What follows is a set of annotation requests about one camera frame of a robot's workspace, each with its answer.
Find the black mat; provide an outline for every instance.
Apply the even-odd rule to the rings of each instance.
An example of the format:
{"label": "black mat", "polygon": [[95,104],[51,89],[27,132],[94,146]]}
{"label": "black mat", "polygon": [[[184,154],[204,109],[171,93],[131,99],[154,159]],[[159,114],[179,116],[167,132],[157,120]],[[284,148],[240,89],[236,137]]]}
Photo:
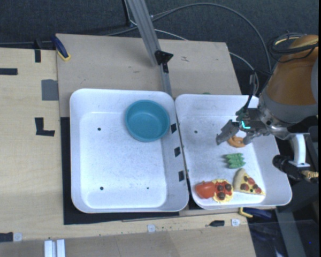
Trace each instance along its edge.
{"label": "black mat", "polygon": [[70,118],[60,119],[62,140],[62,175],[63,175],[63,215],[64,224],[91,224],[108,221],[132,220],[178,216],[178,212],[152,213],[96,213],[87,214],[79,211],[71,200],[71,162],[70,162]]}

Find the black clamp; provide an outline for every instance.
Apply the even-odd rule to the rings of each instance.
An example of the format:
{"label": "black clamp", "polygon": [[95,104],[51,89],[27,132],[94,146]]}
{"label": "black clamp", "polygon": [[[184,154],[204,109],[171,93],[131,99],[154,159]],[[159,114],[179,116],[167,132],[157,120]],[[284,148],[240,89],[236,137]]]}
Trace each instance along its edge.
{"label": "black clamp", "polygon": [[155,52],[155,56],[156,56],[156,60],[157,60],[158,65],[162,65],[163,66],[163,71],[165,73],[169,73],[169,69],[167,67],[167,63],[173,57],[173,54],[169,54],[168,52],[157,50]]}

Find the white tray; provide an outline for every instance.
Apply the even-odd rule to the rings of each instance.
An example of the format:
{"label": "white tray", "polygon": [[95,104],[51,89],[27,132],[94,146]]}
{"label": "white tray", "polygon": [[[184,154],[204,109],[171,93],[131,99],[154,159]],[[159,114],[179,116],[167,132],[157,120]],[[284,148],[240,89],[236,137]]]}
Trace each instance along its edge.
{"label": "white tray", "polygon": [[[255,206],[282,206],[292,198],[287,175],[272,165],[279,154],[274,136],[261,136],[243,148],[227,142],[216,144],[216,135],[228,120],[235,120],[235,112],[245,105],[245,95],[184,94],[175,100],[185,162],[194,201],[204,209],[223,209]],[[258,98],[253,97],[250,108],[255,108]],[[244,137],[244,132],[237,136]],[[242,153],[247,173],[254,177],[266,196],[234,192],[230,202],[217,203],[212,198],[201,199],[194,187],[202,181],[227,179],[233,182],[238,169],[230,169],[224,155]]]}
{"label": "white tray", "polygon": [[[129,134],[126,108],[162,105],[172,127],[161,139]],[[174,100],[164,92],[80,89],[70,98],[71,197],[85,213],[179,211],[189,200]]]}

